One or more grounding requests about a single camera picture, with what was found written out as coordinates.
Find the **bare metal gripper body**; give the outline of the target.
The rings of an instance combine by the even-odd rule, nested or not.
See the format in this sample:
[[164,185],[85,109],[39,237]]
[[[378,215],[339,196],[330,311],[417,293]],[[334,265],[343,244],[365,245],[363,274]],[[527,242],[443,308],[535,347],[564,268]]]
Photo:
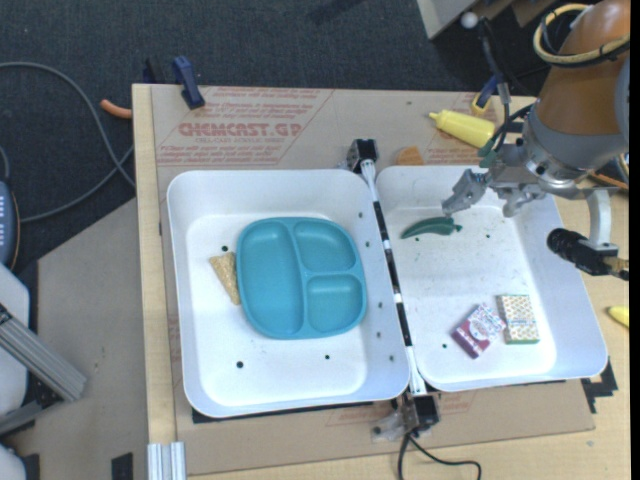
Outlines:
[[504,197],[549,193],[580,199],[577,183],[600,166],[600,148],[589,140],[517,140],[485,149],[485,179]]

